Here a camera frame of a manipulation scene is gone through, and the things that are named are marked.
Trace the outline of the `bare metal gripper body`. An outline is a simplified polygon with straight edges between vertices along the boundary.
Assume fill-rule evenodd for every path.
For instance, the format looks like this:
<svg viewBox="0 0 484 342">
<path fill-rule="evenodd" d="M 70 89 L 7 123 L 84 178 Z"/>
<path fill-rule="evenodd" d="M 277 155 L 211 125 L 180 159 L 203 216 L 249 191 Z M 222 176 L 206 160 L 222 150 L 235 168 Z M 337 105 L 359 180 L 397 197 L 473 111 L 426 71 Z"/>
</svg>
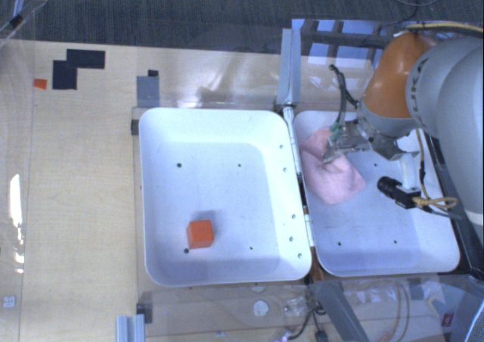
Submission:
<svg viewBox="0 0 484 342">
<path fill-rule="evenodd" d="M 350 120 L 338 125 L 334 130 L 334 156 L 359 151 L 374 151 L 386 160 L 397 159 L 396 140 L 378 133 L 365 121 Z"/>
</svg>

